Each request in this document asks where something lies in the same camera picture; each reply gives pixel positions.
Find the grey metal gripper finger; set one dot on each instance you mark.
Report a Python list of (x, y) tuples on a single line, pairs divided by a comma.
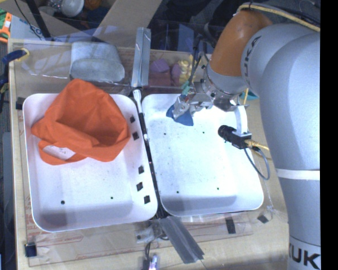
[(200, 106), (180, 107)]

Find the black cylinder on white bracket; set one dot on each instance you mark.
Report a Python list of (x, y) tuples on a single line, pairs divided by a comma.
[(236, 135)]

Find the orange cloth bag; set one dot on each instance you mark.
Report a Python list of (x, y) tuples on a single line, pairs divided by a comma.
[(84, 117)]

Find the brown cardboard box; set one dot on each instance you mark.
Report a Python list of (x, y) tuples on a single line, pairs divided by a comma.
[(124, 10)]

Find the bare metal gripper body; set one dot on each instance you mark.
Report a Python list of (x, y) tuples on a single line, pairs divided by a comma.
[(226, 101)]

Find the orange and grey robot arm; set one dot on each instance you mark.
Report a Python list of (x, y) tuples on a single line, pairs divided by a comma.
[(287, 94)]

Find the blue cloth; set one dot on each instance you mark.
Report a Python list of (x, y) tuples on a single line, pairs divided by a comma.
[(184, 120)]

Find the yellow toy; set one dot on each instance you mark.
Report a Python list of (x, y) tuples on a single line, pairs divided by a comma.
[(186, 67)]

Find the white plastic tray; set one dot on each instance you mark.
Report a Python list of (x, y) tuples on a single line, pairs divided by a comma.
[(200, 164), (95, 190)]

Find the grey pouch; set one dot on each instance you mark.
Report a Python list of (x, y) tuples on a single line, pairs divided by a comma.
[(97, 63)]

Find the white bowl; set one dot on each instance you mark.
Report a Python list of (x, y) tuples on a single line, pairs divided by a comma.
[(72, 4)]

